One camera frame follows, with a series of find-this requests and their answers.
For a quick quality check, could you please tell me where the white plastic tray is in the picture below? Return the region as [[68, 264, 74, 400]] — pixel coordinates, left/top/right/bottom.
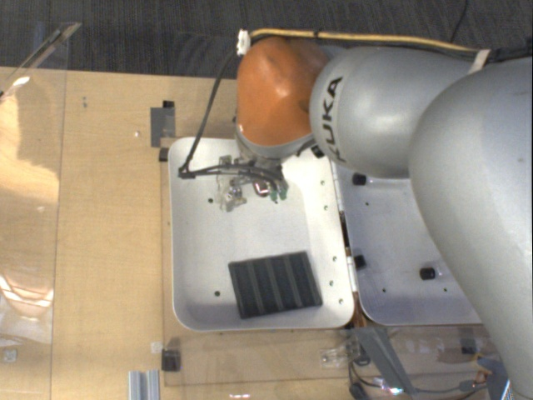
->
[[167, 136, 356, 333], [332, 156, 485, 327]]

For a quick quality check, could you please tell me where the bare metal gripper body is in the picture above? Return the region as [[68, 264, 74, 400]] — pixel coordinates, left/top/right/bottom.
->
[[215, 154, 289, 213]]

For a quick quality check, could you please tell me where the black ribbed rectangular pad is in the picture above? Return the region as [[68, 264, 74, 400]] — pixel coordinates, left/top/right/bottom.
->
[[227, 251, 324, 321]]

